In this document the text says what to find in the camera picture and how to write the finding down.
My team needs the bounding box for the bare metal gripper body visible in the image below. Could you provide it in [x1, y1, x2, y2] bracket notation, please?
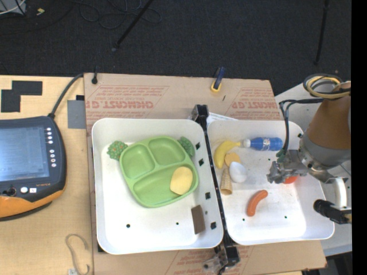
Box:
[275, 150, 337, 183]

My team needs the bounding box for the blue bottle white cap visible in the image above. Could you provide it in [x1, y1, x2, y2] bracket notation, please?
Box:
[243, 136, 284, 152]

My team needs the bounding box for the orange sausage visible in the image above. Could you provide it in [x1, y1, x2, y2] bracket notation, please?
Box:
[246, 189, 269, 218]

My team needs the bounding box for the white egg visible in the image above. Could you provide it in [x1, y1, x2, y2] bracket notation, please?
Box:
[229, 161, 248, 184]

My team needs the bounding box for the tan round biscuit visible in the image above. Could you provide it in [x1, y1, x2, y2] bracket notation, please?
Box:
[224, 152, 241, 167]

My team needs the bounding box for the beige ice cream cone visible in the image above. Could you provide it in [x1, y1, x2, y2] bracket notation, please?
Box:
[220, 166, 233, 196]

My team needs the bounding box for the white plastic tray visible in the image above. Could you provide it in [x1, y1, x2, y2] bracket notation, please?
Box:
[91, 117, 225, 256]
[206, 120, 335, 246]

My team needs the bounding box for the yellow banana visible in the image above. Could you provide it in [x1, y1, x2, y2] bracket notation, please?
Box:
[213, 140, 242, 170]

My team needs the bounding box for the thin black rod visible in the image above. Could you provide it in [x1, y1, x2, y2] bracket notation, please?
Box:
[200, 116, 233, 253]

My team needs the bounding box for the brown chocolate bar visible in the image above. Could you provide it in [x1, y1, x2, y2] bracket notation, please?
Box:
[190, 205, 206, 235]

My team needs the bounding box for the green broccoli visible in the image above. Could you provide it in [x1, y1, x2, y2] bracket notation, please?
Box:
[106, 140, 129, 162]
[177, 136, 197, 158]

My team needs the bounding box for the yellow oval potato slice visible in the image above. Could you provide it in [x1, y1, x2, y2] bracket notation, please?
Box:
[169, 166, 194, 196]

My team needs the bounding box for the brown cardboard board red print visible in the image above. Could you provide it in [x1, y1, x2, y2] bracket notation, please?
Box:
[83, 72, 328, 275]

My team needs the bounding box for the green divided plate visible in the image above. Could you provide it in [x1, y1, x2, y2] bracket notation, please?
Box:
[119, 135, 200, 209]

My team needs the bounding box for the black cylinder on white bracket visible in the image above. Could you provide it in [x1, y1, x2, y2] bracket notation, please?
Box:
[313, 176, 352, 225]

